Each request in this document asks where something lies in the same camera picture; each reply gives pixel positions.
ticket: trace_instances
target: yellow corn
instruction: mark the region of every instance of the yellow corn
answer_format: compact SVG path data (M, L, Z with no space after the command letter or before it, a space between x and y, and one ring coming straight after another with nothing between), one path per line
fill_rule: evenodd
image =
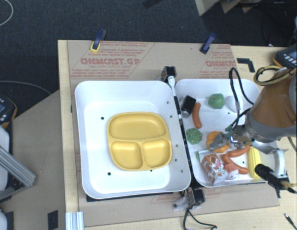
M248 151L248 162L250 176L254 179L260 178L260 176L258 176L255 172L256 165L261 163L260 154L259 151L254 147L250 147Z

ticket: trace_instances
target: yellow divided plate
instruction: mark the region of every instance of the yellow divided plate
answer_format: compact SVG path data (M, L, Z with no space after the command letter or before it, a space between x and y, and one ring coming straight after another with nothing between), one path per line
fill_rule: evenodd
M164 119L149 112L111 117L107 126L113 162L127 171L161 168L172 158L172 145Z

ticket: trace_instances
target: black floor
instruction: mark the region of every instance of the black floor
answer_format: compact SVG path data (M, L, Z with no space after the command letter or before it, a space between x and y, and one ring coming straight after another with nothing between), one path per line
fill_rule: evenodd
M224 14L220 3L202 17L195 0L8 0L12 18L0 26L0 92L18 107L18 115L59 89L59 39L94 40L98 28L106 40L289 46L297 0L263 0L247 13L240 7ZM11 7L0 0L0 24Z

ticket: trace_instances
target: sausage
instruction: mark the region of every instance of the sausage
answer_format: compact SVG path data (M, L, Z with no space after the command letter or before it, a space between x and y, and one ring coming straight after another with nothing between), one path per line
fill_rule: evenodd
M229 151L227 154L231 158L239 157L239 156L243 155L244 153L248 152L249 148L250 148L250 145L245 145L245 148L234 150L234 151Z
M222 155L222 160L223 160L224 164L233 163L233 164L237 167L237 169L238 169L238 171L239 171L239 174L248 174L248 173L249 173L249 169L248 169L248 168L239 166L239 165L237 165L236 163L234 163L234 162L231 160L231 158L229 157L228 154L223 154L223 155Z
M200 120L200 108L201 104L199 102L196 102L192 110L192 119L196 128L202 127L202 122Z

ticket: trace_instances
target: black pen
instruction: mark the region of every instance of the black pen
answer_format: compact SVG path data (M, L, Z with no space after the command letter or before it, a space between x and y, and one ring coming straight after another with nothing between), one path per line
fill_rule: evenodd
M284 215L285 215L286 219L290 222L290 224L297 230L297 227L294 225L292 219L286 213L284 213Z

